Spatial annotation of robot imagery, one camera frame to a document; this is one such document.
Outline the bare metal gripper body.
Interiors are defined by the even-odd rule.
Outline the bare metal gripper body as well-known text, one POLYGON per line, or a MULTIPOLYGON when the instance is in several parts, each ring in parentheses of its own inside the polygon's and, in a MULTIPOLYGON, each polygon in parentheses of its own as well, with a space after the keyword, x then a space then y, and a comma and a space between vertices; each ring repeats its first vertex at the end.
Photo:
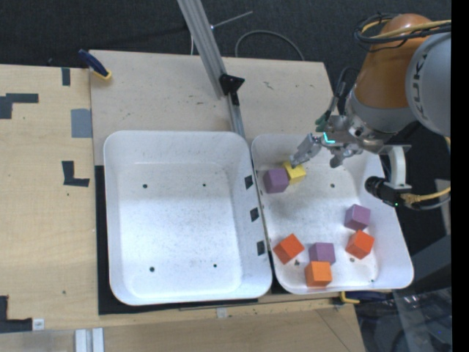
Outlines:
POLYGON ((320 117, 320 140, 329 151, 331 148, 343 146, 353 149, 355 155, 364 150, 378 154, 410 123, 411 118, 405 116, 402 120, 391 119, 389 124, 373 128, 356 114, 323 114, 320 117))

